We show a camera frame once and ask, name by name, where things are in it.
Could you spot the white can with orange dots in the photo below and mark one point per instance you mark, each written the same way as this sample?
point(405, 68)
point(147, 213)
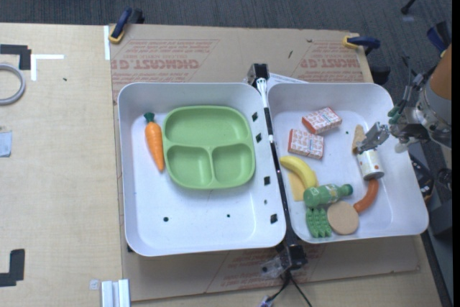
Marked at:
point(370, 164)

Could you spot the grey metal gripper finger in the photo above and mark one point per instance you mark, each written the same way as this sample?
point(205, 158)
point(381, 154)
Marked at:
point(379, 130)
point(367, 145)

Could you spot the white paper sheet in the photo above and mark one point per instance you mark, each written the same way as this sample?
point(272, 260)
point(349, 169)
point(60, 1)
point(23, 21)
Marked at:
point(284, 78)

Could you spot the green plastic bottle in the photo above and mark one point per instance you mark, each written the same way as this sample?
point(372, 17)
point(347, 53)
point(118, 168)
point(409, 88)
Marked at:
point(321, 195)

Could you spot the thin black and white rod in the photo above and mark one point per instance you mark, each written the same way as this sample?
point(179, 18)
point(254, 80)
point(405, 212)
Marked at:
point(276, 158)

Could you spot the orange carrot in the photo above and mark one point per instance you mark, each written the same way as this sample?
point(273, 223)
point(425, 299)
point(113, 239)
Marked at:
point(154, 142)

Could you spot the white tape roll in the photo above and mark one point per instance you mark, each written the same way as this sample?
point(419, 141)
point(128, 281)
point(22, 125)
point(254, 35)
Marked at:
point(22, 84)

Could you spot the green ribbed toy vegetable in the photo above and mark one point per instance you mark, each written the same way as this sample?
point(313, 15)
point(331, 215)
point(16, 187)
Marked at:
point(318, 223)

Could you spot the brown cardboard board red print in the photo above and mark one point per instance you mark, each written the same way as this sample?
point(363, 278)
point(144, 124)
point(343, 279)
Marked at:
point(223, 50)

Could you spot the orange and white carton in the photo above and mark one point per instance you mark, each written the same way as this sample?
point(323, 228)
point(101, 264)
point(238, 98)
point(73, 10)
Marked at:
point(321, 120)
point(305, 144)

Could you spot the white plastic tray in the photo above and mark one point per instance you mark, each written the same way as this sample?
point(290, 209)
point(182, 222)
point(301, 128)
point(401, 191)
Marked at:
point(201, 219)
point(399, 205)

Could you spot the tan bread slice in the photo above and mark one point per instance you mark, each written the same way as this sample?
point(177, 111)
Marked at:
point(358, 136)

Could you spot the orange sausage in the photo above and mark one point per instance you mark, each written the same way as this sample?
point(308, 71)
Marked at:
point(369, 196)

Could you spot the round tan biscuit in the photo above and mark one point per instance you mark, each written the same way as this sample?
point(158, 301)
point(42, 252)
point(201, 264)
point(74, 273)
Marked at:
point(343, 218)

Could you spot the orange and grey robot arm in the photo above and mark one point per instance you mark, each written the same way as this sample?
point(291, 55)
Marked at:
point(440, 77)

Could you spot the yellow banana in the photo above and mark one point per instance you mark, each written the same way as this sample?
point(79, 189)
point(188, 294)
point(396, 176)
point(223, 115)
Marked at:
point(300, 169)

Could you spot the green divided plate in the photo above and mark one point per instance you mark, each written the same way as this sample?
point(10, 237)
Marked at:
point(206, 126)

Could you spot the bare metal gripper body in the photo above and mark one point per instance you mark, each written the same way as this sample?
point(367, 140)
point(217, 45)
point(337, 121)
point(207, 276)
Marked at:
point(418, 131)

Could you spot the yellow cheese slice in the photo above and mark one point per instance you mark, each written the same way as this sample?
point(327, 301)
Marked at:
point(296, 190)

